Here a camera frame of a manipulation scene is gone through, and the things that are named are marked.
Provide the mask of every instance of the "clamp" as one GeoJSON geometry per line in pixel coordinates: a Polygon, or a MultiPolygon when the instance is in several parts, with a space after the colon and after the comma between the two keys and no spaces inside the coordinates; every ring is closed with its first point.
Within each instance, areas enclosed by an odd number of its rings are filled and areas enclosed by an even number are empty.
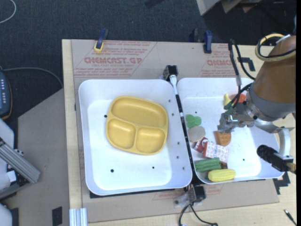
{"type": "Polygon", "coordinates": [[[109,30],[102,28],[100,35],[99,35],[99,39],[98,41],[96,41],[95,45],[94,45],[94,51],[96,53],[100,53],[103,49],[103,40],[105,40],[108,36],[108,32],[109,30]]]}
{"type": "Polygon", "coordinates": [[[212,42],[212,33],[210,30],[206,30],[204,33],[204,53],[211,54],[211,42],[212,42]]]}

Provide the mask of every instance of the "yellow divided plate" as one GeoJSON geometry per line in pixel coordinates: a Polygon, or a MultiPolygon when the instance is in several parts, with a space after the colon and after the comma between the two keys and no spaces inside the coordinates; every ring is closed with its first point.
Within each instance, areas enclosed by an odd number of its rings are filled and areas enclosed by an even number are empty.
{"type": "Polygon", "coordinates": [[[115,148],[143,155],[156,154],[165,145],[167,131],[168,115],[158,103],[122,96],[110,105],[106,136],[115,148]]]}

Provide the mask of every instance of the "yellow toy corn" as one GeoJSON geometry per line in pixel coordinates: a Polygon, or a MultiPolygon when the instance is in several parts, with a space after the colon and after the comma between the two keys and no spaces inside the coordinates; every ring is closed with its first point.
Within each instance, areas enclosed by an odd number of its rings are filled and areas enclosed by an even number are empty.
{"type": "Polygon", "coordinates": [[[233,169],[216,169],[208,173],[209,180],[213,182],[232,180],[236,175],[233,169]]]}

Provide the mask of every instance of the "red and white package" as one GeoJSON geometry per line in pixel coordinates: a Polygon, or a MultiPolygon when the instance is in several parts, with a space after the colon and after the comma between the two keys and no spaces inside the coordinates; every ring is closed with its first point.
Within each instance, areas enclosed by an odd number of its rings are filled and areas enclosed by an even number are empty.
{"type": "Polygon", "coordinates": [[[201,140],[197,141],[194,144],[193,149],[195,149],[196,151],[198,151],[199,153],[202,153],[204,151],[204,145],[205,142],[208,141],[208,139],[206,137],[203,137],[201,140]]]}
{"type": "Polygon", "coordinates": [[[208,158],[218,157],[221,162],[227,163],[228,161],[228,146],[222,146],[214,143],[213,141],[206,141],[204,143],[203,156],[208,158]]]}

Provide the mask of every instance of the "white tray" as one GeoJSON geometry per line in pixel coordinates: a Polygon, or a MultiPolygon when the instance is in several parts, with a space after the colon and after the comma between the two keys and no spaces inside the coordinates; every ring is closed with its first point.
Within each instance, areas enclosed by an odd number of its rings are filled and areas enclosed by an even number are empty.
{"type": "MultiPolygon", "coordinates": [[[[242,78],[241,88],[251,82],[253,81],[250,79],[242,78]]],[[[236,80],[234,78],[184,78],[178,82],[177,88],[184,116],[192,114],[201,117],[201,126],[206,130],[206,138],[215,141],[214,131],[217,131],[221,113],[225,112],[224,95],[237,94],[236,80]]],[[[276,170],[257,155],[257,148],[262,144],[279,151],[274,134],[255,126],[234,129],[228,145],[228,168],[236,171],[234,181],[278,178],[283,175],[283,172],[276,170]]],[[[194,161],[203,159],[203,155],[196,150],[191,149],[191,153],[194,161]]],[[[206,173],[197,172],[197,176],[207,184],[225,183],[225,181],[212,182],[206,179],[206,173]]]]}
{"type": "Polygon", "coordinates": [[[186,187],[192,179],[182,123],[169,82],[164,80],[87,80],[79,87],[86,184],[96,195],[186,187]],[[162,151],[139,155],[121,151],[107,140],[106,117],[112,101],[134,96],[161,104],[168,114],[162,151]]]}

